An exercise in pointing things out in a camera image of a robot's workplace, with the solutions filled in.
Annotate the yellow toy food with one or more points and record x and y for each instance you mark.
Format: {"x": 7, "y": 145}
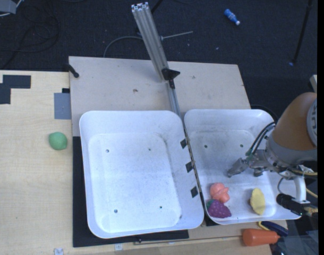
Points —
{"x": 258, "y": 201}

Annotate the orange toy fruit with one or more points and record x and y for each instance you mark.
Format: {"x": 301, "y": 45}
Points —
{"x": 219, "y": 191}

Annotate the green lime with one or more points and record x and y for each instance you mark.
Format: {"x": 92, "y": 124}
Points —
{"x": 58, "y": 141}

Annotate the pale wood board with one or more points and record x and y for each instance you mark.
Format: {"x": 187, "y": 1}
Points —
{"x": 119, "y": 89}

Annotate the orange bottle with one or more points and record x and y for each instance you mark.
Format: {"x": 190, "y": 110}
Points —
{"x": 259, "y": 237}

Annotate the blue bottle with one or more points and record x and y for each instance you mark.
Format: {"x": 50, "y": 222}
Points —
{"x": 231, "y": 16}

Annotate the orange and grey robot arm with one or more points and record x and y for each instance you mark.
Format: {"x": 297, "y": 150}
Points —
{"x": 293, "y": 126}

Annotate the purple grapes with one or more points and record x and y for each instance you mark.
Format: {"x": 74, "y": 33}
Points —
{"x": 219, "y": 210}

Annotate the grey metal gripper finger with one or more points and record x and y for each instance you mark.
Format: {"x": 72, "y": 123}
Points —
{"x": 258, "y": 172}
{"x": 237, "y": 167}

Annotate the white plastic tray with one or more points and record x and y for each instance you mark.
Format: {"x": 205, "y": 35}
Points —
{"x": 135, "y": 174}
{"x": 223, "y": 153}

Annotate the black cylinder on white bracket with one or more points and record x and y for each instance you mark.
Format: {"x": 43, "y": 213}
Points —
{"x": 290, "y": 202}

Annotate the black block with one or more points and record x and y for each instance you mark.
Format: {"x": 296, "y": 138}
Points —
{"x": 170, "y": 74}

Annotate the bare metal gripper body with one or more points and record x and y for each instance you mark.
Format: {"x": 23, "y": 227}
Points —
{"x": 261, "y": 161}

